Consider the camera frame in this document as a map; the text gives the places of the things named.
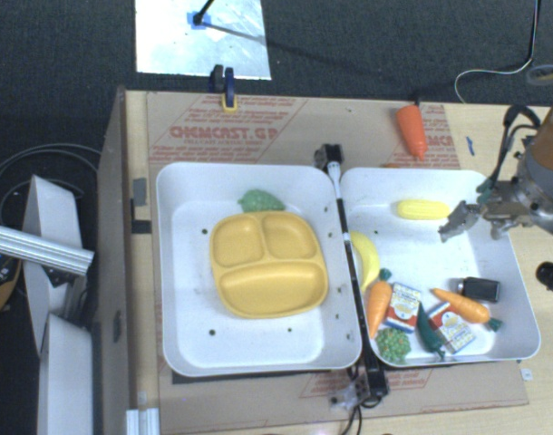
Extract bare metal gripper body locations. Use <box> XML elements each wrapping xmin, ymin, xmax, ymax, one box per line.
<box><xmin>477</xmin><ymin>178</ymin><xmax>553</xmax><ymax>238</ymax></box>

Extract yellow corn cob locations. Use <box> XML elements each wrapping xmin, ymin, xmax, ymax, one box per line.
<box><xmin>395</xmin><ymin>198</ymin><xmax>451</xmax><ymax>222</ymax></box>

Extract white plastic tray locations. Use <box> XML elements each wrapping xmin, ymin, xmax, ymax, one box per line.
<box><xmin>339</xmin><ymin>166</ymin><xmax>542</xmax><ymax>369</ymax></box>
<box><xmin>155</xmin><ymin>161</ymin><xmax>364</xmax><ymax>378</ymax></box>

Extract black rectangular bottle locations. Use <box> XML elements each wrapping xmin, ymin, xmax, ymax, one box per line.
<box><xmin>454</xmin><ymin>276</ymin><xmax>501</xmax><ymax>304</ymax></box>

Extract orange carrot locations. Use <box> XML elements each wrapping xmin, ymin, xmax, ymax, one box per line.
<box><xmin>365</xmin><ymin>267</ymin><xmax>393</xmax><ymax>340</ymax></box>
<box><xmin>432</xmin><ymin>287</ymin><xmax>504</xmax><ymax>333</ymax></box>

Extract yellow banana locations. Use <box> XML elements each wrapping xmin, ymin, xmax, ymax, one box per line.
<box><xmin>348</xmin><ymin>230</ymin><xmax>381</xmax><ymax>295</ymax></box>

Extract orange squeeze bottle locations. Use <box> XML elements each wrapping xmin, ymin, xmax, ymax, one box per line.
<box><xmin>395</xmin><ymin>103</ymin><xmax>429</xmax><ymax>162</ymax></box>

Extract red white blue carton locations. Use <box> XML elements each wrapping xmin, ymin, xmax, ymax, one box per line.
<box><xmin>383</xmin><ymin>282</ymin><xmax>422</xmax><ymax>334</ymax></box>
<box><xmin>427</xmin><ymin>301</ymin><xmax>478</xmax><ymax>356</ymax></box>

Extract thin black and white rod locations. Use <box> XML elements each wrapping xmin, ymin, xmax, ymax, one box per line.
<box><xmin>329</xmin><ymin>160</ymin><xmax>374</xmax><ymax>371</ymax></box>

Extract dark green chili pepper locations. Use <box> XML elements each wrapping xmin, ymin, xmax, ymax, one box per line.
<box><xmin>415</xmin><ymin>303</ymin><xmax>447</xmax><ymax>362</ymax></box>

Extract green broccoli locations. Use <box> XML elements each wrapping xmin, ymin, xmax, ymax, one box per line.
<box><xmin>375</xmin><ymin>326</ymin><xmax>412</xmax><ymax>365</ymax></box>

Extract yellow divided plate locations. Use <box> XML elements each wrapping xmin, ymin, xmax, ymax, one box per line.
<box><xmin>209</xmin><ymin>210</ymin><xmax>330</xmax><ymax>321</ymax></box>

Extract green grapes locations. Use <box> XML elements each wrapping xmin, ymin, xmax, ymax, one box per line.
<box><xmin>237</xmin><ymin>188</ymin><xmax>287</xmax><ymax>215</ymax></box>

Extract brown cardboard board red print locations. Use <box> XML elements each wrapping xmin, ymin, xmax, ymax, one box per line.
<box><xmin>145</xmin><ymin>90</ymin><xmax>530</xmax><ymax>426</ymax></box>

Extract black block with thin wires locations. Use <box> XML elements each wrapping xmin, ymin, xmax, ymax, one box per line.
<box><xmin>329</xmin><ymin>355</ymin><xmax>391</xmax><ymax>410</ymax></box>
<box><xmin>314</xmin><ymin>143</ymin><xmax>346</xmax><ymax>172</ymax></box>

